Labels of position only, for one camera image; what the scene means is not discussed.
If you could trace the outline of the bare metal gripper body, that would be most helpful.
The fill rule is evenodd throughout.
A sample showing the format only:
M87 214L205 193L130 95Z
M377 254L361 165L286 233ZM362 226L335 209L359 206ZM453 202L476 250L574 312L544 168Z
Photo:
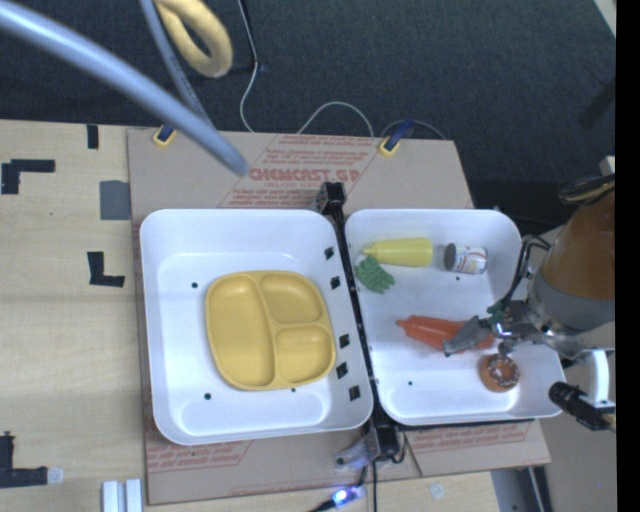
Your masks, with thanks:
M494 336L499 342L513 340L514 351L522 344L531 343L544 345L562 358L579 358L586 350L581 333L556 321L541 303L501 300L491 306L488 313Z

